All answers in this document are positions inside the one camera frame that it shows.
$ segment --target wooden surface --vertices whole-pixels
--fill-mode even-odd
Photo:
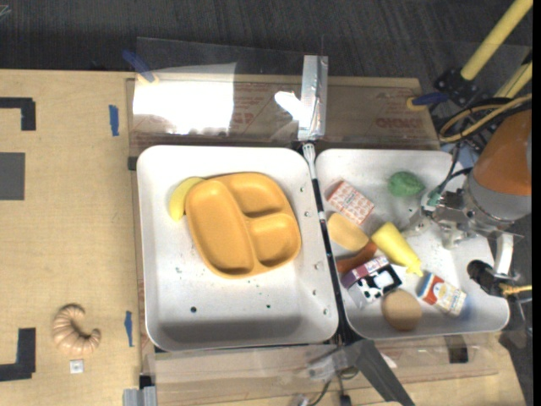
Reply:
[[[0,109],[0,151],[25,152],[23,201],[0,200],[0,364],[14,362],[17,329],[36,328],[36,373],[0,382],[0,404],[122,404],[140,368],[132,186],[127,169],[125,82],[130,73],[0,70],[0,96],[32,97],[37,131],[21,132],[19,110]],[[112,136],[109,105],[119,109]],[[70,375],[54,347],[51,322],[71,302],[86,309],[83,328],[101,346]],[[131,311],[134,347],[124,329]],[[498,373],[408,383],[417,404],[523,404],[509,354],[496,345]],[[353,404],[380,404],[372,388]],[[243,404],[289,405],[291,398]],[[322,405],[338,404],[335,393]]]

